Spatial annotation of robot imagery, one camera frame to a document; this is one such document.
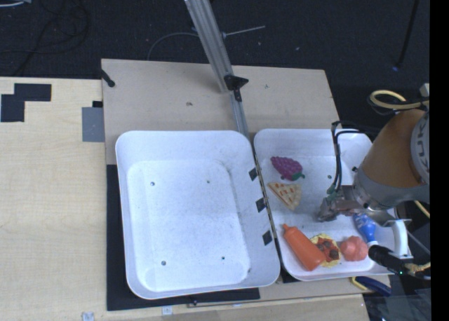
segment ketchup bottle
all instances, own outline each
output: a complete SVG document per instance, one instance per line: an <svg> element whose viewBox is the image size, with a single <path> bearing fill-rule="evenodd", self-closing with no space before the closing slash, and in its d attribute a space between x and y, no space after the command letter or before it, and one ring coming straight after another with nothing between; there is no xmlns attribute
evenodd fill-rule
<svg viewBox="0 0 449 321"><path fill-rule="evenodd" d="M304 235L296 226L283 225L285 233L283 237L290 245L301 264L308 270L313 271L326 260L322 252L310 239Z"/></svg>

